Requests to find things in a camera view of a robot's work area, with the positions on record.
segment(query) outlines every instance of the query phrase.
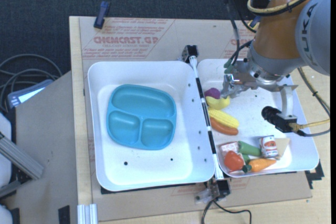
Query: toy green vegetable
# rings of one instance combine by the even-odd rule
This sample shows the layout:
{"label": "toy green vegetable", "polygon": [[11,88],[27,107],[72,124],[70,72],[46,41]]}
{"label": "toy green vegetable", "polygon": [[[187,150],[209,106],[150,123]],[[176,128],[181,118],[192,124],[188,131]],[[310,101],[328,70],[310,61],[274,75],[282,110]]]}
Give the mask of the toy green vegetable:
{"label": "toy green vegetable", "polygon": [[243,159],[244,159],[245,163],[248,163],[251,160],[250,157],[246,154],[242,154],[242,156],[243,156]]}
{"label": "toy green vegetable", "polygon": [[247,144],[243,141],[238,141],[239,152],[246,155],[261,156],[261,150],[258,147]]}

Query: metal bar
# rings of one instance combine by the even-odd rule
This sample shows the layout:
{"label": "metal bar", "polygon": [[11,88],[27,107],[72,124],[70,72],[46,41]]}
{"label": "metal bar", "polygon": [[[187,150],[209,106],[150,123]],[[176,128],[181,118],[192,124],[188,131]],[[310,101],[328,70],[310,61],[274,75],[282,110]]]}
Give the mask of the metal bar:
{"label": "metal bar", "polygon": [[78,205],[77,224],[98,224],[97,205]]}
{"label": "metal bar", "polygon": [[21,185],[21,182],[19,180],[16,180],[0,188],[0,198],[12,193]]}
{"label": "metal bar", "polygon": [[43,166],[0,132],[0,153],[32,179],[40,179]]}

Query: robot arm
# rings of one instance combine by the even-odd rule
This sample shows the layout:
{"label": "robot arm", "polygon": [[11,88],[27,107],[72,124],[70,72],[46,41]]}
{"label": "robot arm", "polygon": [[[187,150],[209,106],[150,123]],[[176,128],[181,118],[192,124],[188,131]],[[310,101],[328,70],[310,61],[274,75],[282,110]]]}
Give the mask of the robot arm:
{"label": "robot arm", "polygon": [[271,123],[283,132],[291,132],[288,122],[296,122],[292,115],[291,94],[296,86],[278,83],[294,69],[309,66],[330,75],[330,15],[331,0],[270,0],[266,9],[248,7],[262,16],[247,58],[228,62],[225,70],[223,98],[237,97],[248,89],[264,88],[279,91],[282,111],[266,107],[265,118],[274,116]]}

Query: toy red pepper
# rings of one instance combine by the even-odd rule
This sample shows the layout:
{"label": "toy red pepper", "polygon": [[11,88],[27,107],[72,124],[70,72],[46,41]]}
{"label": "toy red pepper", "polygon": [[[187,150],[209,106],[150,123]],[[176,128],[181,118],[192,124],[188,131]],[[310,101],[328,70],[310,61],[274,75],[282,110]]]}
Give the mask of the toy red pepper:
{"label": "toy red pepper", "polygon": [[240,155],[234,151],[228,151],[224,158],[224,164],[231,172],[233,172],[241,170],[245,163]]}

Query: white tray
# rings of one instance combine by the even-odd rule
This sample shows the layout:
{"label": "white tray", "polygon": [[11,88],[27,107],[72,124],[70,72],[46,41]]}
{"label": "white tray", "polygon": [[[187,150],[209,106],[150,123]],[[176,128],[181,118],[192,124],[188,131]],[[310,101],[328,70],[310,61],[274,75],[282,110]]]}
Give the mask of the white tray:
{"label": "white tray", "polygon": [[[223,75],[225,59],[206,59],[198,64],[198,73],[203,91],[210,88],[223,88]],[[284,78],[279,84],[292,85],[289,78]],[[294,109],[293,113],[298,117],[298,122],[306,123],[301,104],[293,92]],[[230,100],[230,105],[223,111],[237,118],[240,122],[239,133],[236,136],[229,136],[212,131],[214,142],[217,149],[217,157],[220,168],[231,177],[246,177],[254,175],[287,173],[300,170],[314,169],[319,162],[319,155],[312,137],[302,137],[295,133],[283,133],[277,130],[274,125],[268,123],[261,116],[261,111],[265,106],[271,106],[281,110],[281,96],[279,92],[271,93],[262,88],[257,90],[247,90],[238,97]],[[219,152],[219,145],[244,141],[250,145],[259,147],[257,137],[274,135],[275,138],[288,137],[290,144],[287,147],[284,156],[276,164],[262,170],[258,173],[232,172],[230,173],[224,165],[223,158]]]}
{"label": "white tray", "polygon": [[[96,173],[110,191],[189,184],[209,180],[215,171],[208,131],[192,68],[180,61],[97,62],[88,71]],[[106,128],[108,101],[123,84],[167,92],[176,104],[173,141],[148,151],[114,142]]]}

